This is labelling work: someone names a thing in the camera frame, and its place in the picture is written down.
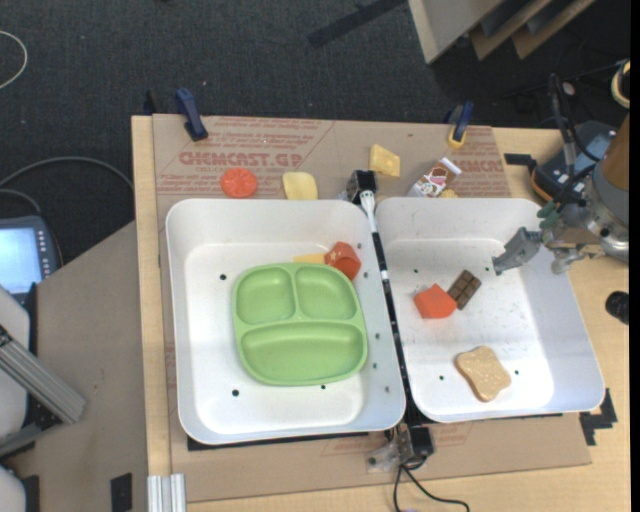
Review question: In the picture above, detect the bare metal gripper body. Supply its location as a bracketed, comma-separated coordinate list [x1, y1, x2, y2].
[540, 201, 630, 264]

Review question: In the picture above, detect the white plastic tray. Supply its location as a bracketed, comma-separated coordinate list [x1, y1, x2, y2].
[374, 196, 607, 424]
[164, 197, 408, 446]

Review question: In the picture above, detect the brown chocolate bar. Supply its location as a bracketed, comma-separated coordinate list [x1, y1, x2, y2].
[445, 269, 483, 311]

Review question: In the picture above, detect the orange house-shaped block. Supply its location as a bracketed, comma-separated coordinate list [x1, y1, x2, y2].
[412, 282, 458, 320]

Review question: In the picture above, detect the chocolate milk carton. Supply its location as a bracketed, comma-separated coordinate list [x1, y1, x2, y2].
[405, 156, 463, 199]

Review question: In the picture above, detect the tan bread slice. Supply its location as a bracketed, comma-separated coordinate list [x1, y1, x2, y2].
[453, 345, 513, 403]

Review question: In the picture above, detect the thin black and white rod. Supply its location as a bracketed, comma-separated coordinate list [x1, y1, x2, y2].
[359, 189, 417, 427]

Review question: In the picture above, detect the yellow cheese wedge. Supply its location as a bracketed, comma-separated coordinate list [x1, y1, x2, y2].
[368, 143, 402, 179]

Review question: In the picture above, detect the red cup with star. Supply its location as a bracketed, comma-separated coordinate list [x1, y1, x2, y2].
[323, 241, 363, 282]

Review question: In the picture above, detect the brown cardboard board red print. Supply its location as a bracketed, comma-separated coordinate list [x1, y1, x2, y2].
[151, 113, 594, 504]

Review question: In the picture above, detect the pale yellow rounded piece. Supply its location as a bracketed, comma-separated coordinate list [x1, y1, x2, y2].
[281, 171, 320, 202]

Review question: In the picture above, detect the green divided plate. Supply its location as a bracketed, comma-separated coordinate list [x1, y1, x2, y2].
[231, 262, 370, 388]

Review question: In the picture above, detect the round orange slice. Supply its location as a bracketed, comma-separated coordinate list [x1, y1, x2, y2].
[219, 166, 260, 199]

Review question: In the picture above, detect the black block with thin wires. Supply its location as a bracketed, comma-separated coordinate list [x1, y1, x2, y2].
[346, 169, 379, 202]
[408, 424, 436, 459]

